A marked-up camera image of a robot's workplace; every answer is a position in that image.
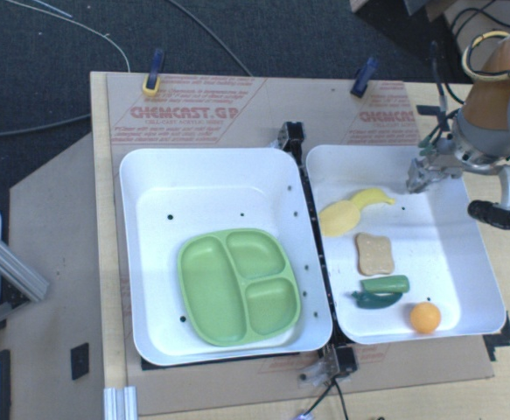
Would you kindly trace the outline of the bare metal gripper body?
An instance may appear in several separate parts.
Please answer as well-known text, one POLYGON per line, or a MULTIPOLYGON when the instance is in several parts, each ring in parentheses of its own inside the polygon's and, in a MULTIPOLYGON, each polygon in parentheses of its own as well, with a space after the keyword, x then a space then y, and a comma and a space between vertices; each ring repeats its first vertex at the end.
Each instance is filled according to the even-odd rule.
POLYGON ((413 160, 413 183, 431 184, 445 178, 457 179, 464 172, 480 175, 496 174, 502 167, 500 157, 486 155, 475 148, 456 144, 426 147, 413 160))

